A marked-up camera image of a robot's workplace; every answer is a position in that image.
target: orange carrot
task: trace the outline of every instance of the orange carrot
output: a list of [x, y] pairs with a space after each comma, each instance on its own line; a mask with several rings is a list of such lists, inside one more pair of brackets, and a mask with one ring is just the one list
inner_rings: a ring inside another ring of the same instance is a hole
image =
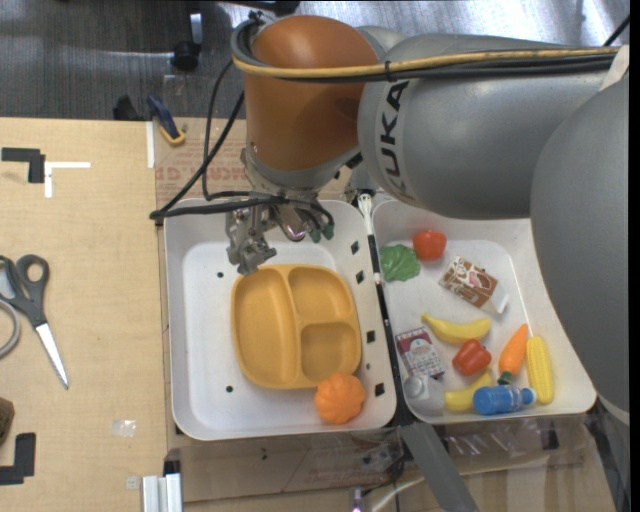
[[500, 370], [498, 384], [510, 384], [511, 378], [522, 368], [527, 352], [528, 332], [529, 326], [522, 324], [502, 349], [498, 361]]

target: banana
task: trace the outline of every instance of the banana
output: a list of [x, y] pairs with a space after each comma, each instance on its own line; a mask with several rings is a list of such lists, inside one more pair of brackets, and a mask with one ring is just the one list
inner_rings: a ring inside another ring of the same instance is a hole
[[473, 394], [484, 386], [493, 386], [491, 371], [485, 370], [480, 377], [464, 389], [444, 392], [444, 408], [449, 411], [467, 411], [473, 408]]
[[483, 338], [491, 327], [491, 319], [488, 317], [479, 318], [466, 324], [454, 324], [439, 318], [423, 313], [420, 317], [433, 330], [433, 333], [442, 341], [449, 343], [464, 343], [470, 339], [479, 340]]

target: scissors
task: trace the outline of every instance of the scissors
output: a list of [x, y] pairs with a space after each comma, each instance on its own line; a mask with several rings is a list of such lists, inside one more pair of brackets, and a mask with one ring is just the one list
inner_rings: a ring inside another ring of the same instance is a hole
[[[29, 268], [35, 265], [40, 267], [42, 274], [38, 279], [29, 277]], [[69, 388], [67, 374], [62, 365], [60, 353], [53, 339], [49, 322], [44, 315], [43, 296], [44, 287], [49, 279], [49, 264], [46, 260], [35, 254], [27, 254], [22, 256], [16, 263], [11, 259], [0, 256], [0, 271], [4, 268], [7, 280], [11, 288], [12, 296], [7, 296], [6, 292], [0, 291], [0, 300], [4, 300], [11, 304], [14, 308], [22, 311], [31, 325], [40, 336], [40, 341], [49, 356], [49, 361], [56, 372], [56, 375], [62, 382], [65, 389]]]

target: blue bottle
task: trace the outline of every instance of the blue bottle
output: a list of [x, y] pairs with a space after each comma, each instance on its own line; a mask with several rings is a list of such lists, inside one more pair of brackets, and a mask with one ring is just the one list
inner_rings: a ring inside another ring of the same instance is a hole
[[473, 407], [485, 416], [520, 410], [536, 401], [536, 392], [531, 388], [512, 385], [482, 387], [473, 394]]

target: white tray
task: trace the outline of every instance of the white tray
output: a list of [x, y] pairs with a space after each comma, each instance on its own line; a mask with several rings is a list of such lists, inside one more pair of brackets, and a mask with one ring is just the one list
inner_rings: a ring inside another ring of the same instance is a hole
[[[384, 284], [394, 335], [419, 327], [427, 328], [445, 369], [445, 389], [466, 387], [474, 378], [463, 377], [453, 369], [451, 360], [459, 347], [439, 341], [429, 327], [421, 322], [420, 315], [426, 311], [431, 316], [453, 322], [466, 322], [481, 316], [491, 317], [492, 327], [482, 343], [493, 356], [491, 368], [494, 381], [499, 375], [500, 350], [522, 323], [526, 322], [532, 334], [541, 336], [549, 347], [556, 383], [553, 402], [498, 416], [482, 416], [473, 410], [463, 413], [445, 411], [442, 415], [425, 416], [412, 409], [416, 417], [433, 424], [450, 424], [497, 418], [575, 414], [584, 412], [593, 405], [596, 399], [593, 384], [564, 333], [546, 293], [529, 220], [457, 220], [392, 200], [382, 202], [374, 209], [373, 228], [379, 249], [388, 244], [412, 247], [413, 235], [425, 229], [441, 231], [448, 238], [442, 260], [422, 263], [420, 274], [405, 282], [391, 281]], [[478, 310], [438, 284], [456, 256], [484, 268], [506, 288], [510, 299], [502, 314]], [[404, 381], [408, 374], [402, 361], [399, 361], [399, 366]], [[515, 377], [514, 384], [528, 385], [525, 368]]]
[[[179, 206], [201, 204], [203, 199], [188, 199]], [[367, 391], [362, 412], [345, 425], [327, 424], [315, 410], [314, 389], [266, 389], [244, 376], [231, 336], [231, 288], [239, 274], [227, 259], [224, 215], [170, 217], [165, 247], [173, 417], [188, 436], [212, 441], [369, 430], [393, 417], [396, 395], [362, 216], [344, 202], [322, 204], [336, 220], [334, 238], [293, 243], [279, 229], [271, 230], [267, 238], [278, 255], [269, 264], [322, 265], [346, 280], [362, 335], [355, 373]], [[361, 271], [364, 279], [358, 283]], [[376, 388], [384, 393], [376, 396]]]

